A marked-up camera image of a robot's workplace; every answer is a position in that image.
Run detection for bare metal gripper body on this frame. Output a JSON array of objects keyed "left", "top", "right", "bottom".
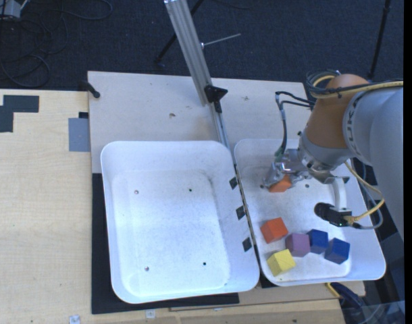
[{"left": 272, "top": 148, "right": 332, "bottom": 183}]

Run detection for orange cube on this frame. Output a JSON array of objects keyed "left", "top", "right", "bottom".
[
  {"left": 268, "top": 174, "right": 292, "bottom": 194},
  {"left": 259, "top": 217, "right": 290, "bottom": 244}
]

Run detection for white plastic tray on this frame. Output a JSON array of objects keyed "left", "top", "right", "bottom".
[
  {"left": 100, "top": 140, "right": 261, "bottom": 304},
  {"left": 233, "top": 138, "right": 387, "bottom": 288}
]

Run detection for blue cube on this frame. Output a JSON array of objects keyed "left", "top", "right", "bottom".
[
  {"left": 324, "top": 237, "right": 351, "bottom": 265},
  {"left": 306, "top": 228, "right": 330, "bottom": 254}
]

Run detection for purple cube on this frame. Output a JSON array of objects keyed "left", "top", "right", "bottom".
[{"left": 284, "top": 232, "right": 311, "bottom": 258}]

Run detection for yellow cube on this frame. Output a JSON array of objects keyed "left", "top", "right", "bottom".
[{"left": 266, "top": 248, "right": 297, "bottom": 277}]

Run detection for pale wood board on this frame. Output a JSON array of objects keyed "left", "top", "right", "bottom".
[{"left": 87, "top": 71, "right": 366, "bottom": 312}]

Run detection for black cylinder on white bracket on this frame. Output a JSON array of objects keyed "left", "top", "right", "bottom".
[{"left": 313, "top": 175, "right": 354, "bottom": 228}]

